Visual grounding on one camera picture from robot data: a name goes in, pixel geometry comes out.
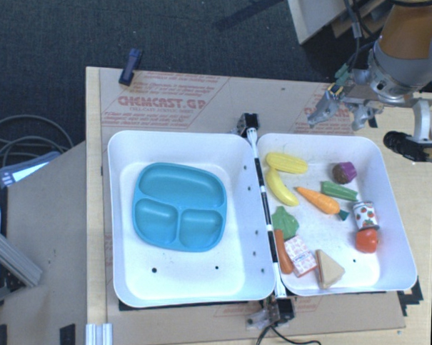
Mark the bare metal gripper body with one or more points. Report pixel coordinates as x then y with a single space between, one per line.
362 93

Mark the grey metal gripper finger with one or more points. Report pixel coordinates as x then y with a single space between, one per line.
363 117
324 110

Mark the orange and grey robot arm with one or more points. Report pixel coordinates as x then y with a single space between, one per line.
408 30

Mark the purple and brown toy food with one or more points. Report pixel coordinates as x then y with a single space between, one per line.
344 172

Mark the yellow corn cob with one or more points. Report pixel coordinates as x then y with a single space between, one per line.
287 163

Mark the orange carrot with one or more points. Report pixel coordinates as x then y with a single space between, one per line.
320 200

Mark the yellow banana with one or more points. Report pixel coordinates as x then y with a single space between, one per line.
279 190

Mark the white can with strawberry print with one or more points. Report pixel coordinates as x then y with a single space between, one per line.
366 215

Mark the thin black and white rod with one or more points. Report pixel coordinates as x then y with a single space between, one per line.
262 186

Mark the green lettuce leaf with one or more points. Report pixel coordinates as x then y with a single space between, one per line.
284 223

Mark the brown cardboard board red print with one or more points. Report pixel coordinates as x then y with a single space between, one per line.
205 100

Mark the white plastic tray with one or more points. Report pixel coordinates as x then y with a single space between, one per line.
327 234
183 274

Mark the orange tomato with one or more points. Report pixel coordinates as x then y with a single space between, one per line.
366 241

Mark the pink and white carton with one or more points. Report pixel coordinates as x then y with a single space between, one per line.
300 256

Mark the orange sausage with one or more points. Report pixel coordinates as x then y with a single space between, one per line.
283 253

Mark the tan sandwich wedge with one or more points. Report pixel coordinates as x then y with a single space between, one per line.
329 270

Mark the blue divided plate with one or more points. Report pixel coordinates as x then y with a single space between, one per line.
179 188

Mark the black cylinder on white bracket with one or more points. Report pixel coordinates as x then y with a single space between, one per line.
403 143

